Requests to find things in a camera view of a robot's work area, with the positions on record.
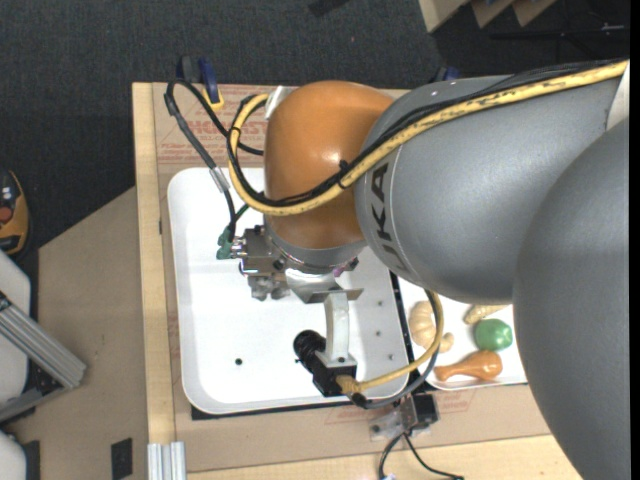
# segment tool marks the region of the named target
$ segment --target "black and orange tool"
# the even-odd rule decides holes
[[[16,175],[0,167],[0,249],[9,256],[21,252],[29,235],[29,209]]]

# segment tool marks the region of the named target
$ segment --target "yellow cable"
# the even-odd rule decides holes
[[[251,208],[263,213],[265,215],[285,216],[296,215],[307,212],[321,206],[333,198],[339,196],[346,188],[350,187],[353,183],[365,174],[371,167],[377,164],[385,156],[393,152],[396,148],[400,147],[404,143],[411,140],[416,135],[433,128],[442,123],[452,121],[458,117],[464,115],[473,114],[481,110],[496,107],[500,105],[506,105],[509,103],[516,103],[527,99],[543,96],[545,94],[552,94],[568,89],[575,89],[586,85],[595,84],[611,78],[622,76],[624,70],[627,67],[629,61],[621,61],[615,64],[602,66],[599,68],[590,69],[580,73],[574,73],[571,75],[563,75],[550,80],[542,82],[535,82],[526,84],[503,91],[498,91],[494,94],[488,94],[480,96],[462,103],[457,103],[445,109],[442,109],[434,114],[426,116],[416,123],[408,126],[404,130],[401,130],[388,141],[381,144],[377,149],[367,155],[360,163],[358,163],[349,173],[342,177],[340,183],[336,183],[324,194],[321,194],[309,201],[298,203],[292,206],[281,207],[271,206],[269,204],[262,203],[255,200],[244,189],[237,174],[229,162],[231,182],[238,192],[238,195],[242,200],[247,203]],[[243,110],[238,114],[236,121],[233,124],[233,128],[230,134],[231,150],[236,154],[238,142],[240,139],[239,129],[242,127],[246,119],[249,117],[253,109],[265,101],[268,98],[268,94],[261,94],[250,100]]]
[[[338,375],[338,377],[336,377],[336,382],[338,383],[340,388],[342,388],[342,392],[344,394],[362,393],[367,389],[371,389],[381,384],[391,382],[392,380],[395,380],[398,377],[402,377],[403,375],[408,375],[420,365],[424,364],[433,354],[435,354],[436,350],[440,346],[440,340],[442,339],[442,331],[444,329],[444,314],[442,311],[442,303],[440,302],[440,297],[438,296],[438,294],[430,290],[427,290],[427,294],[429,295],[429,300],[431,301],[431,305],[433,306],[433,312],[436,315],[436,335],[433,338],[431,346],[415,361],[409,363],[406,366],[403,366],[402,368],[398,368],[397,370],[381,375],[380,377],[376,377],[375,379],[358,382],[350,375]]]

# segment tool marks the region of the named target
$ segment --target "wooden table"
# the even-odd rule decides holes
[[[150,443],[176,440],[171,380],[165,265],[159,232],[160,200],[156,159],[153,93],[150,83],[133,84],[133,117],[136,158],[136,190],[140,233],[140,266],[144,318],[147,417]],[[552,436],[432,447],[421,450],[436,469],[464,475],[467,479],[523,479],[544,477],[576,479],[580,476]],[[309,460],[277,465],[191,473],[191,480],[374,480],[379,455]],[[431,478],[411,455],[399,450],[390,455],[387,474],[401,480]]]

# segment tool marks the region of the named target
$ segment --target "orange toy chicken leg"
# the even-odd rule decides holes
[[[458,363],[436,366],[433,372],[438,380],[443,382],[453,375],[469,375],[482,380],[492,380],[502,373],[502,359],[491,350],[479,350]]]

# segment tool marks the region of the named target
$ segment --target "black carpet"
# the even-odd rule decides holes
[[[630,0],[596,1],[629,25]],[[593,2],[560,1],[526,28],[505,11],[484,30],[465,6],[428,34],[418,0],[0,0],[0,165],[24,186],[39,247],[134,185],[131,83],[173,78],[181,55],[208,55],[220,83],[381,88],[444,66],[476,76],[628,55],[628,37],[588,51],[492,38],[600,26]]]

